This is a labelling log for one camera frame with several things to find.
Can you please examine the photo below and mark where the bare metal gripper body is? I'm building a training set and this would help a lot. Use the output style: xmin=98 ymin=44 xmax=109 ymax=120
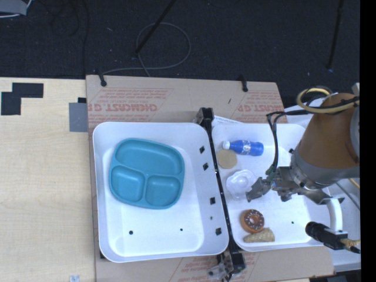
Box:
xmin=270 ymin=166 xmax=313 ymax=194

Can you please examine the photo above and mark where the white fried egg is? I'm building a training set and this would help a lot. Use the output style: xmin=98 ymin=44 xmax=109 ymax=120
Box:
xmin=226 ymin=169 xmax=257 ymax=201

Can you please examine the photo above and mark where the white plastic tray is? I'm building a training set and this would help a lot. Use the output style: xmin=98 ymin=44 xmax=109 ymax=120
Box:
xmin=211 ymin=122 xmax=327 ymax=253
xmin=92 ymin=121 xmax=230 ymax=264

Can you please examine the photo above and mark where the brown doughnut with sprinkles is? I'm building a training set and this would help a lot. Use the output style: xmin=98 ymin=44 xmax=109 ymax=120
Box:
xmin=240 ymin=209 xmax=266 ymax=234

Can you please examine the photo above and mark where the thin black rod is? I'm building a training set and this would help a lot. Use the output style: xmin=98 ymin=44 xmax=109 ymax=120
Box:
xmin=204 ymin=118 xmax=239 ymax=257

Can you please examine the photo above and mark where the blue bottle with white cap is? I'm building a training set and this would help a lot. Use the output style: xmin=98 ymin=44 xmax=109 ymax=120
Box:
xmin=221 ymin=139 xmax=265 ymax=157

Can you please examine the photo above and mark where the tan round biscuit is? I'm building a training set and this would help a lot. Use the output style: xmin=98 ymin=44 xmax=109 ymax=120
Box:
xmin=216 ymin=149 xmax=239 ymax=169

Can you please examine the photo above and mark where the white printed paper sheet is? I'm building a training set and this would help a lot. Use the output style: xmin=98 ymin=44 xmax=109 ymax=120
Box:
xmin=212 ymin=115 xmax=245 ymax=126

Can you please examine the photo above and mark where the blue divided plate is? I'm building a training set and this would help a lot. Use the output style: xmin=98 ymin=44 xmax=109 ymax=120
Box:
xmin=108 ymin=137 xmax=186 ymax=210

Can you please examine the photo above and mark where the brown cardboard board, red print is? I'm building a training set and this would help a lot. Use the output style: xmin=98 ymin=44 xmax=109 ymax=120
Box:
xmin=85 ymin=75 xmax=336 ymax=282

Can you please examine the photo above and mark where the black cylinder on white bracket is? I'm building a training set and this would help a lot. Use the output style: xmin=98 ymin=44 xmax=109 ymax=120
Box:
xmin=305 ymin=197 xmax=349 ymax=250

